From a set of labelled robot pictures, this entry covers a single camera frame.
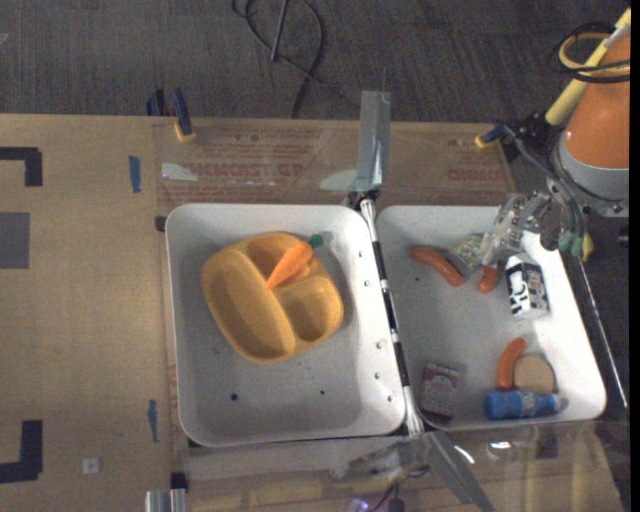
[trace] white tray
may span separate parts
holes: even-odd
[[[378,234],[416,400],[424,364],[433,361],[463,373],[454,419],[430,421],[440,429],[593,419],[604,410],[606,392],[557,251],[546,251],[533,234],[524,238],[527,252],[542,266],[551,310],[533,321],[512,317],[504,278],[493,292],[482,295],[475,288],[479,274],[460,288],[452,288],[430,267],[409,257],[412,245],[453,248],[465,236],[488,230],[497,213],[493,207],[394,206],[378,216]],[[495,389],[500,353],[517,336],[548,358],[559,391],[568,398],[568,408],[544,418],[487,420],[484,395]]]
[[[340,330],[284,363],[238,355],[200,291],[215,251],[268,231],[320,233],[317,257],[345,307]],[[405,416],[369,231],[341,206],[190,204],[166,223],[175,325],[178,409],[204,446],[384,435]]]

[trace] carrot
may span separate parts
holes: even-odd
[[[502,351],[496,371],[498,389],[513,388],[513,368],[526,348],[527,342],[523,338],[516,338]]]
[[[464,281],[460,272],[458,272],[451,263],[428,247],[412,247],[411,258],[429,265],[436,272],[440,273],[451,286],[460,286]]]
[[[300,240],[296,245],[289,247],[271,271],[271,275],[267,279],[267,290],[271,290],[295,276],[304,269],[312,258],[313,247],[309,242]]]
[[[497,268],[484,265],[482,277],[480,278],[480,282],[478,283],[478,291],[480,293],[489,293],[496,287],[499,278],[500,271]]]

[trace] gray square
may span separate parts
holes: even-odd
[[[0,269],[29,268],[29,213],[0,212]]]

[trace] tan bread bun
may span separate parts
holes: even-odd
[[[551,365],[541,356],[526,354],[518,358],[513,368],[513,384],[538,395],[553,393],[556,378]]]

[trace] dark floor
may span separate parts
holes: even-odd
[[[197,117],[357,119],[360,92],[384,87],[395,121],[522,118],[566,83],[547,62],[554,45],[630,5],[291,0],[271,62],[262,43],[272,43],[281,1],[250,0],[247,11],[245,2],[235,8],[248,18],[230,0],[2,0],[0,112],[145,115],[156,89],[181,87]],[[568,263],[609,389],[607,420],[628,418],[629,250],[618,243],[627,225],[590,223],[599,250],[585,270],[597,313]]]

